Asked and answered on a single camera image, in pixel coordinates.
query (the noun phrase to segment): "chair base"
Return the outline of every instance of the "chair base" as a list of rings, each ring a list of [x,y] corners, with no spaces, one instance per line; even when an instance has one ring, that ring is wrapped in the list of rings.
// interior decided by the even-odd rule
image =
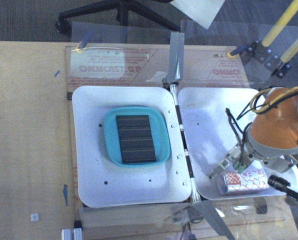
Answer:
[[[158,23],[169,30],[180,32],[179,26],[150,10],[148,7],[137,2],[136,0],[104,0],[79,8],[67,10],[59,13],[58,21],[55,23],[55,27],[60,34],[68,35],[71,27],[66,19],[113,9],[117,9],[116,19],[120,22],[121,26],[128,25],[129,11],[132,11],[153,22]]]

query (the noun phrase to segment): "yellow pole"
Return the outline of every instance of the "yellow pole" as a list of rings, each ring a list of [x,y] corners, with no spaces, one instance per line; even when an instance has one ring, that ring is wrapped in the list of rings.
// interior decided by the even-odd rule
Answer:
[[[288,22],[292,19],[297,11],[298,0],[293,0],[289,7],[285,10],[283,15],[278,19],[276,24],[269,31],[269,33],[261,41],[264,47],[269,47],[272,44],[272,42],[276,39],[276,37],[280,34],[280,32],[284,29],[284,27],[288,24]]]
[[[281,55],[280,59],[283,63],[289,62],[298,52],[298,39]]]

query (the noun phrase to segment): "teal bowl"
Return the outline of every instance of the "teal bowl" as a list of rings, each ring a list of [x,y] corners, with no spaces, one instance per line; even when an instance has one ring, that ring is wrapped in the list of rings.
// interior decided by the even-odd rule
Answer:
[[[116,116],[148,116],[156,161],[123,163]],[[128,106],[114,108],[104,117],[104,140],[111,161],[117,166],[139,168],[163,164],[170,156],[170,141],[163,116],[155,109],[145,106]]]

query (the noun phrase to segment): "black cable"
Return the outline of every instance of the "black cable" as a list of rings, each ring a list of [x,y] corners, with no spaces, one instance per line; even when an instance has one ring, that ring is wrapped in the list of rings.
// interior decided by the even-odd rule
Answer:
[[[240,165],[241,166],[244,166],[244,154],[245,154],[245,142],[246,142],[246,135],[247,135],[247,129],[248,127],[252,124],[252,122],[248,123],[244,129],[243,129],[243,134],[242,134],[242,144],[241,144],[241,147],[240,147],[240,159],[239,159],[239,162],[240,162]]]
[[[231,114],[230,109],[228,108],[228,111],[226,110],[228,117],[231,118],[231,120],[233,121],[233,123],[236,125],[237,129],[239,130],[239,132],[243,133],[243,130],[241,130],[241,128],[239,127],[239,124],[237,123],[236,119],[234,118],[233,114]]]
[[[180,239],[179,239],[179,240],[183,239],[184,233],[185,233],[185,231],[186,231],[186,226],[187,226],[187,224],[185,224],[185,225],[182,225],[182,234],[181,234],[181,236],[180,236]]]
[[[190,227],[190,223],[188,222],[188,229],[189,229],[189,232],[190,232],[190,235],[192,234],[191,232],[191,227]]]
[[[227,116],[228,116],[228,122],[229,122],[229,125],[230,125],[231,129],[233,130],[233,133],[234,133],[234,135],[235,135],[235,137],[236,137],[236,139],[237,139],[237,141],[238,141],[239,146],[241,147],[241,139],[240,139],[240,137],[239,137],[239,135],[238,135],[238,132],[237,132],[236,128],[234,127],[234,125],[233,125],[233,123],[232,123],[232,118],[233,118],[233,116],[232,116],[232,114],[231,114],[231,112],[230,112],[230,109],[229,109],[229,108],[226,108],[226,109],[225,109],[225,112],[226,112],[226,114],[227,114]]]
[[[264,110],[263,112],[258,112],[257,114],[258,115],[263,115],[265,113],[267,113],[269,110],[271,110],[272,108],[276,107],[279,103],[291,98],[291,97],[294,97],[298,95],[298,91],[294,92],[294,93],[291,93],[290,95],[287,95],[286,97],[282,98],[281,100],[278,100],[277,102],[273,103],[270,105],[270,107],[266,110]],[[257,108],[260,108],[260,107],[263,107],[263,106],[266,106],[267,103],[265,104],[262,104],[262,105],[257,105],[257,102],[259,100],[259,98],[261,97],[261,95],[259,97],[257,97],[254,102],[253,102],[253,105],[252,105],[252,108],[251,109],[248,109],[247,111],[245,111],[247,109],[247,107],[249,106],[249,103],[244,107],[244,109],[241,111],[241,113],[237,116],[237,120],[241,119],[244,115],[246,115],[248,112],[252,111],[252,110],[257,110]]]
[[[267,113],[268,111],[270,111],[272,108],[275,108],[275,107],[276,107],[278,104],[280,104],[281,102],[283,102],[283,101],[285,101],[285,100],[287,100],[287,99],[289,99],[289,98],[291,98],[291,97],[297,96],[297,95],[298,95],[298,91],[296,91],[296,92],[294,92],[294,93],[291,93],[291,94],[289,94],[289,95],[283,97],[282,99],[277,100],[277,101],[274,102],[273,104],[270,104],[270,106],[269,106],[266,110],[264,110],[264,111],[262,111],[262,112],[257,112],[257,114],[258,114],[258,115],[263,115],[263,114]]]
[[[262,104],[262,105],[258,105],[256,108],[260,108],[265,106],[266,104]],[[246,112],[243,113],[243,111],[238,115],[237,120],[239,120],[240,118],[242,118],[245,114],[247,114],[248,112],[250,112],[253,109],[248,109]]]

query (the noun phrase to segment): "office chair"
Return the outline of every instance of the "office chair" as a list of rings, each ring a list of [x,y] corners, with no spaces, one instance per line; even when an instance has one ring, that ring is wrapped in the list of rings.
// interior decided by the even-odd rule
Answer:
[[[173,0],[152,0],[160,3],[170,3]],[[149,20],[152,20],[161,26],[166,27],[172,31],[180,31],[180,27],[156,12],[150,10],[148,7],[142,5],[136,0],[104,0],[96,3],[92,3],[79,8],[71,9],[59,13],[58,21],[55,23],[55,27],[60,34],[69,34],[71,26],[66,20],[68,18],[93,14],[108,10],[117,9],[116,19],[120,22],[121,26],[128,25],[129,11],[135,12]]]

